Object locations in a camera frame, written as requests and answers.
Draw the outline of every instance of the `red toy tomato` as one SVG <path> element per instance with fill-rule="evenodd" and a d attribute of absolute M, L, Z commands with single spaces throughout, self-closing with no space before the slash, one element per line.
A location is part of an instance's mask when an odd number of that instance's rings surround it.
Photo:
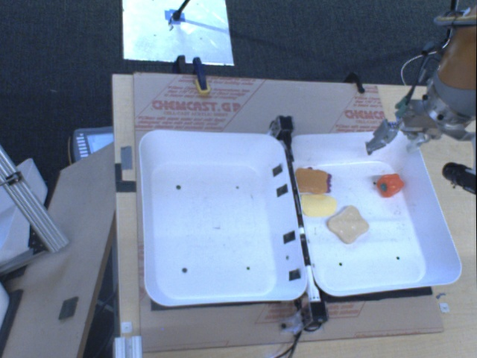
<path fill-rule="evenodd" d="M 378 186 L 381 196 L 390 198 L 404 187 L 404 182 L 398 174 L 389 174 L 381 176 L 376 185 Z"/>

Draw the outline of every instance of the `table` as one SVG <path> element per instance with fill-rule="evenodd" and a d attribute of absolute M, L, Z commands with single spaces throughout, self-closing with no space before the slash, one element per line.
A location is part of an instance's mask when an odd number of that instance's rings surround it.
<path fill-rule="evenodd" d="M 406 87 L 378 86 L 379 96 L 388 118 L 393 106 L 408 91 Z M 425 88 L 417 88 L 420 97 Z M 116 160 L 121 163 L 121 149 L 134 137 L 133 76 L 113 77 L 113 118 Z M 443 333 L 389 336 L 371 339 L 348 339 L 300 343 L 294 357 L 474 357 L 477 351 L 477 283 L 476 283 L 476 197 L 460 188 L 453 189 L 441 175 L 447 162 L 473 163 L 472 146 L 448 137 L 422 146 L 422 152 L 435 186 L 438 200 L 461 257 L 462 275 L 457 283 L 435 287 L 438 302 L 446 304 Z M 135 180 L 135 166 L 122 170 L 122 180 Z M 119 318 L 123 336 L 139 335 L 140 311 L 138 290 L 138 254 L 136 233 L 136 197 L 133 192 L 116 196 L 119 254 Z M 237 348 L 208 348 L 144 354 L 147 358 L 192 357 L 273 357 L 286 345 L 258 345 Z"/>

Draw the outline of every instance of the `white tray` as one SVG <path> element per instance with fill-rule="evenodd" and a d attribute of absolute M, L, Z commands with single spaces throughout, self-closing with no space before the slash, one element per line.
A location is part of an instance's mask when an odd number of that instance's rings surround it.
<path fill-rule="evenodd" d="M 313 167 L 332 175 L 338 211 L 358 208 L 370 229 L 353 244 L 331 233 L 328 218 L 304 216 L 313 274 L 319 287 L 335 296 L 384 292 L 456 281 L 461 262 L 437 201 L 420 151 L 406 151 L 399 133 L 368 156 L 371 133 L 296 136 L 294 168 Z M 382 198 L 373 182 L 397 173 L 401 192 Z"/>
<path fill-rule="evenodd" d="M 278 141 L 152 131 L 140 142 L 139 159 L 151 299 L 178 306 L 289 301 L 303 293 L 297 216 Z M 295 240 L 284 243 L 292 231 Z"/>

